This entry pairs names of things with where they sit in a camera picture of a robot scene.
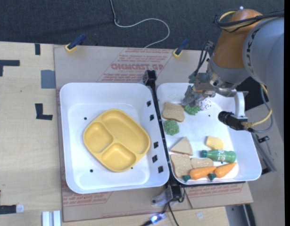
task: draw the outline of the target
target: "yellow divided tray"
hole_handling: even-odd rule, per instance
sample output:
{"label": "yellow divided tray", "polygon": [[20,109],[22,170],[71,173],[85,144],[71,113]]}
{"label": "yellow divided tray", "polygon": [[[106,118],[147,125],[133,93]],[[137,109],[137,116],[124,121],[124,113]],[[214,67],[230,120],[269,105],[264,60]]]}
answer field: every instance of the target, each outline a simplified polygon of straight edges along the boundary
{"label": "yellow divided tray", "polygon": [[114,172],[131,168],[150,147],[148,133],[119,109],[106,110],[96,117],[85,129],[83,141],[89,152]]}

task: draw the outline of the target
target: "green bottle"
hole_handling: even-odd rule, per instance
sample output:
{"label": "green bottle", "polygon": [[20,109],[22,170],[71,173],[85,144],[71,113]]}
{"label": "green bottle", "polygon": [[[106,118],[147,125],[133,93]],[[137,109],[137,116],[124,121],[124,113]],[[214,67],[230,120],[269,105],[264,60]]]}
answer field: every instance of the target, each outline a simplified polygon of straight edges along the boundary
{"label": "green bottle", "polygon": [[201,157],[208,157],[213,161],[221,161],[221,162],[234,162],[236,160],[236,153],[233,151],[225,151],[225,150],[212,150],[206,151],[202,150]]}

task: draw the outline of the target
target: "green broccoli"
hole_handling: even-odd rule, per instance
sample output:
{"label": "green broccoli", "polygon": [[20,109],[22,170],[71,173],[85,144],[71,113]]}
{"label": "green broccoli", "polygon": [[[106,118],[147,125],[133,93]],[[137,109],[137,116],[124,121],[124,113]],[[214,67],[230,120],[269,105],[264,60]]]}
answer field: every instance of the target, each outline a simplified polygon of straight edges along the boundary
{"label": "green broccoli", "polygon": [[184,111],[190,115],[195,115],[198,111],[200,111],[200,107],[199,106],[193,106],[193,107],[190,107],[189,104],[187,104],[185,107],[184,107]]}
{"label": "green broccoli", "polygon": [[175,120],[167,120],[164,122],[164,130],[166,134],[173,136],[179,132],[179,126]]}

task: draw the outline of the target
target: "cardboard sheet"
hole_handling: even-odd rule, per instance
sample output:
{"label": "cardboard sheet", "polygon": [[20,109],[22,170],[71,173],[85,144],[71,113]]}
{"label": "cardboard sheet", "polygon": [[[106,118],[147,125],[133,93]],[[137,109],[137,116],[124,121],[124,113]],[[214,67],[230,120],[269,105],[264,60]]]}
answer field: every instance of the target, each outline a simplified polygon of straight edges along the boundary
{"label": "cardboard sheet", "polygon": [[[164,187],[133,189],[117,192],[76,194],[67,184],[60,117],[59,91],[70,82],[134,82],[142,81],[146,70],[155,70],[156,86],[166,82],[188,82],[199,62],[200,51],[184,50],[179,58],[173,50],[151,48],[111,48],[78,46],[67,53],[65,46],[54,47],[58,132],[62,177],[63,220],[76,221],[160,212],[152,206],[151,197]],[[200,72],[205,72],[203,65]],[[187,210],[253,202],[247,183],[197,186],[186,188],[187,198],[172,206]]]}

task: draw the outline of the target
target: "bottle label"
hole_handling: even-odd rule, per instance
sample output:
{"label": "bottle label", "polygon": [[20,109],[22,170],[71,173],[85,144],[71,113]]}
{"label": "bottle label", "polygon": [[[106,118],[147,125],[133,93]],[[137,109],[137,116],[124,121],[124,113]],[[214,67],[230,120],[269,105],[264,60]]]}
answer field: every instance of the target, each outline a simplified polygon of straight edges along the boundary
{"label": "bottle label", "polygon": [[225,160],[225,155],[224,155],[224,150],[218,150],[218,161],[224,161]]}

